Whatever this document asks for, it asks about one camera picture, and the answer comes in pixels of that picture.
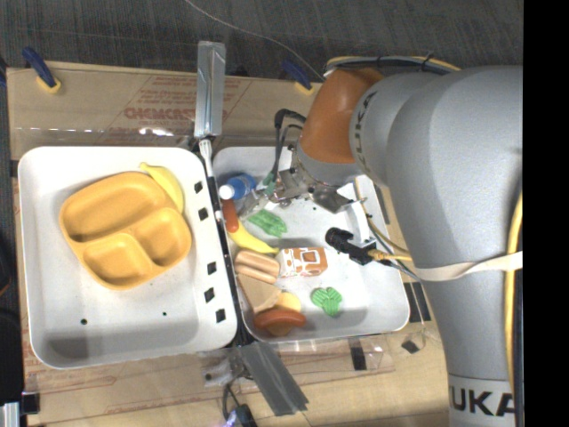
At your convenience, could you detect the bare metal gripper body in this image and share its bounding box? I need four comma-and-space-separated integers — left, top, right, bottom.
275, 166, 357, 215

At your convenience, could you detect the blue bottle white cap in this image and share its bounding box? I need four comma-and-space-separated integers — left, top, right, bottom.
218, 172, 259, 202

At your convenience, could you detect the green beans bundle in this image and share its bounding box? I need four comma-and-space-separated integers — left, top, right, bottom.
245, 207, 289, 239

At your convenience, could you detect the orange red sausage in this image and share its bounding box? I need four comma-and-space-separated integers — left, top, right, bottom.
220, 198, 242, 235

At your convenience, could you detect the yellow banana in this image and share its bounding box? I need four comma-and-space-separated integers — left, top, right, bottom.
226, 217, 281, 256
138, 161, 186, 215

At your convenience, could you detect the tan hot dog bun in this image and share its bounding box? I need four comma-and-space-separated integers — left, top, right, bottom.
234, 249, 282, 286

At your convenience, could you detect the orange and white carton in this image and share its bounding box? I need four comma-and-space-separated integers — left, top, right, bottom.
276, 246, 330, 280

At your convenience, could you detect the brown bread slice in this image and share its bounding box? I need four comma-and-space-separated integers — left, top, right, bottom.
236, 273, 284, 316

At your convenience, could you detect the yellow round toy food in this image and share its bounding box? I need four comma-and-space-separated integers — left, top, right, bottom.
276, 291, 303, 314

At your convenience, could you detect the green leaf toy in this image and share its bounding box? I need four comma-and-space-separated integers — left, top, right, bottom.
309, 286, 344, 318

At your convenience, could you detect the white plastic tray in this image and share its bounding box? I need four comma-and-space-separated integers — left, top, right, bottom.
17, 145, 238, 370
212, 145, 412, 344

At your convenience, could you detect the yellow divided plate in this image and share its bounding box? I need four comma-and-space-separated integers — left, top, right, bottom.
58, 170, 194, 292

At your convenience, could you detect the brown cardboard board red print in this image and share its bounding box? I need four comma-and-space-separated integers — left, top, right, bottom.
5, 60, 451, 427

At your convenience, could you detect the black cylinder on white bracket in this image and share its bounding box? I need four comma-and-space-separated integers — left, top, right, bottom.
325, 188, 380, 267

